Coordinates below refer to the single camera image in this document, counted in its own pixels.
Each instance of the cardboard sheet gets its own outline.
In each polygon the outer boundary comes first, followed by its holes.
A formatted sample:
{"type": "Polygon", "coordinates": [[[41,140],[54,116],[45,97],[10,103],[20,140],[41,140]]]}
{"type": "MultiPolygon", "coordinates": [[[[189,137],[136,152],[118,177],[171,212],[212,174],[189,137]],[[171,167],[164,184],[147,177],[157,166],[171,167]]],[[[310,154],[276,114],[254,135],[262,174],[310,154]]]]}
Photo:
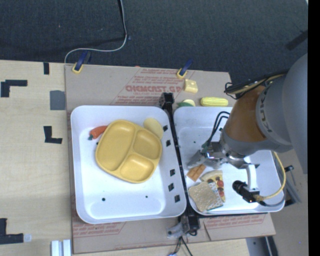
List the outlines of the cardboard sheet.
{"type": "MultiPolygon", "coordinates": [[[[81,105],[156,106],[163,92],[173,93],[175,110],[177,103],[191,99],[200,106],[202,97],[221,97],[234,100],[224,94],[224,86],[230,82],[226,72],[189,70],[186,79],[196,81],[198,92],[186,92],[184,80],[176,77],[178,70],[85,65],[80,74],[72,72],[72,65],[65,65],[65,92],[68,124],[70,186],[72,204],[73,253],[175,245],[167,238],[166,228],[178,223],[178,218],[127,221],[106,224],[88,224],[76,211],[73,180],[73,156],[70,114],[81,105]]],[[[269,213],[201,218],[197,236],[188,236],[188,243],[233,240],[275,235],[269,213]]]]}

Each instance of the white plastic tray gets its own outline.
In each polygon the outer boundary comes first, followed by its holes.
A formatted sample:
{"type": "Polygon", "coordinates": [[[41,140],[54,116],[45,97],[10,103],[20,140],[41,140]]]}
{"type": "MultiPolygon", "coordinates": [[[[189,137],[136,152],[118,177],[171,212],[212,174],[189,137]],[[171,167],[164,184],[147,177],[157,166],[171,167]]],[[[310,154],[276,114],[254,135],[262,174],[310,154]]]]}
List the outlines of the white plastic tray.
{"type": "Polygon", "coordinates": [[[90,224],[177,217],[186,206],[175,145],[167,114],[155,106],[79,106],[71,113],[75,203],[79,217],[90,224]],[[143,126],[146,118],[166,127],[159,164],[150,179],[129,183],[96,163],[100,137],[88,140],[91,129],[124,119],[143,126]]]}
{"type": "MultiPolygon", "coordinates": [[[[200,183],[198,179],[194,182],[187,177],[189,169],[187,164],[191,157],[201,149],[201,145],[210,137],[216,117],[221,111],[231,111],[231,107],[180,107],[173,115],[178,144],[181,154],[182,167],[185,174],[187,188],[200,183]]],[[[223,127],[226,123],[224,118],[220,124],[223,127]]],[[[217,131],[212,141],[219,141],[220,131],[217,131]]],[[[256,169],[257,186],[260,189],[260,195],[268,196],[276,192],[281,187],[281,182],[272,158],[268,150],[258,151],[249,157],[252,164],[260,164],[256,169]]],[[[213,171],[212,167],[206,167],[203,174],[213,171]]],[[[228,214],[253,214],[280,211],[285,202],[278,206],[266,207],[257,202],[248,203],[237,194],[232,188],[234,181],[239,180],[248,183],[247,172],[245,169],[237,169],[231,164],[224,163],[219,170],[223,172],[225,202],[223,206],[210,210],[209,212],[199,212],[195,202],[190,199],[192,208],[201,215],[228,215],[228,214]]],[[[266,200],[266,203],[272,205],[280,202],[284,196],[281,192],[277,196],[266,200]]]]}

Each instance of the yellow divided plate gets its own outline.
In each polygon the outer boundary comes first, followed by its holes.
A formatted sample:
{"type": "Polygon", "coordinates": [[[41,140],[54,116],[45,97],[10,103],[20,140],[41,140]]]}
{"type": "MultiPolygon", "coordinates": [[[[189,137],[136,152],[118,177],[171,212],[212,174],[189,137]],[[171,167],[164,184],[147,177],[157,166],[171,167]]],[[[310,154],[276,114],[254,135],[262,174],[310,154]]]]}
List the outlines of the yellow divided plate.
{"type": "Polygon", "coordinates": [[[160,139],[127,120],[116,120],[104,131],[95,160],[105,172],[131,183],[148,180],[162,154],[160,139]]]}

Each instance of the orange carrot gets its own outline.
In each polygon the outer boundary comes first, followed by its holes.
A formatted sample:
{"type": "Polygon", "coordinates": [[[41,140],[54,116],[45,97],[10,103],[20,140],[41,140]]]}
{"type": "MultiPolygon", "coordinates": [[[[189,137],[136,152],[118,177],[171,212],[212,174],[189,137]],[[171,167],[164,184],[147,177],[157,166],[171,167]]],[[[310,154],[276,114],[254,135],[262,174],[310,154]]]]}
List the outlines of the orange carrot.
{"type": "Polygon", "coordinates": [[[96,139],[98,138],[101,134],[104,133],[104,131],[107,129],[107,125],[102,125],[102,126],[98,126],[96,128],[93,128],[90,132],[89,132],[89,138],[88,140],[92,140],[92,139],[96,139]]]}

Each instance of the yellow wire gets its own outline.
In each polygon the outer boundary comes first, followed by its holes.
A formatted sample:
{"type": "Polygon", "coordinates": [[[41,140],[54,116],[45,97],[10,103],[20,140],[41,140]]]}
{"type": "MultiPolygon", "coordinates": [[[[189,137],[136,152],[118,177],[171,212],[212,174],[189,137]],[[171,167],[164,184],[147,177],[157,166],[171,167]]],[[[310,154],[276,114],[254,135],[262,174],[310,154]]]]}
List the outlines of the yellow wire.
{"type": "Polygon", "coordinates": [[[276,152],[272,152],[276,158],[276,160],[279,162],[279,165],[281,167],[281,171],[282,171],[282,175],[283,175],[283,182],[282,182],[282,185],[281,187],[277,190],[277,192],[271,194],[271,195],[267,195],[267,196],[262,196],[262,195],[254,195],[254,198],[259,202],[259,201],[264,201],[264,200],[267,200],[267,199],[270,199],[270,198],[273,198],[275,197],[276,195],[278,195],[285,187],[286,185],[286,170],[282,164],[282,162],[280,161],[280,158],[278,156],[278,154],[276,152]]]}
{"type": "Polygon", "coordinates": [[[262,84],[263,82],[268,82],[268,81],[270,81],[270,80],[276,79],[276,78],[281,77],[281,76],[283,76],[283,75],[284,75],[284,74],[277,74],[277,75],[274,75],[274,76],[269,77],[268,79],[265,79],[265,78],[264,78],[264,79],[262,79],[262,80],[260,80],[260,81],[257,81],[257,82],[254,82],[254,83],[245,85],[245,86],[242,87],[241,89],[236,90],[236,91],[233,91],[233,92],[230,92],[229,94],[244,93],[244,92],[250,90],[250,89],[253,88],[253,87],[259,86],[259,85],[262,84]]]}

